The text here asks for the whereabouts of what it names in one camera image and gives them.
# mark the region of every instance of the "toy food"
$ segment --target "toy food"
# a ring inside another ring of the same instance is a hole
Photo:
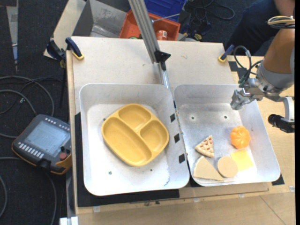
[[[251,158],[249,157],[247,151],[245,149],[233,152],[230,154],[232,159],[235,161],[236,165],[238,166],[238,171],[244,171],[254,164],[252,163]]]
[[[244,126],[237,126],[230,133],[231,144],[237,148],[245,148],[249,145],[249,131]]]
[[[221,157],[217,162],[217,168],[226,178],[233,178],[238,173],[238,166],[231,157]]]
[[[213,149],[212,135],[209,135],[201,143],[195,146],[195,149],[197,152],[207,157],[213,158],[215,155]]]
[[[217,172],[217,170],[206,160],[204,156],[201,156],[194,167],[193,176],[195,178],[212,179],[217,181],[224,181],[224,178]]]

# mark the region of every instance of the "toy orange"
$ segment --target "toy orange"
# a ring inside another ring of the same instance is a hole
[[[231,144],[237,149],[245,148],[249,145],[249,131],[244,126],[237,126],[230,133]]]

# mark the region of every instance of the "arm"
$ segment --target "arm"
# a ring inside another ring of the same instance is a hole
[[[282,16],[292,16],[295,8],[295,0],[274,0],[275,5]]]

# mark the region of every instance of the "bread slice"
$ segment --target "bread slice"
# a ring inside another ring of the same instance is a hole
[[[238,173],[238,166],[231,157],[221,157],[217,162],[217,169],[225,178],[233,178]]]
[[[224,178],[218,173],[218,171],[206,160],[204,156],[201,156],[194,167],[193,176],[195,178],[212,179],[217,181],[224,181]]]
[[[212,135],[209,135],[201,143],[195,146],[197,152],[207,157],[213,158],[215,156],[213,149]]]

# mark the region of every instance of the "yellow divided plate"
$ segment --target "yellow divided plate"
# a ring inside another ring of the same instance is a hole
[[[147,108],[128,104],[110,115],[102,125],[106,145],[130,166],[151,162],[168,144],[169,133]]]

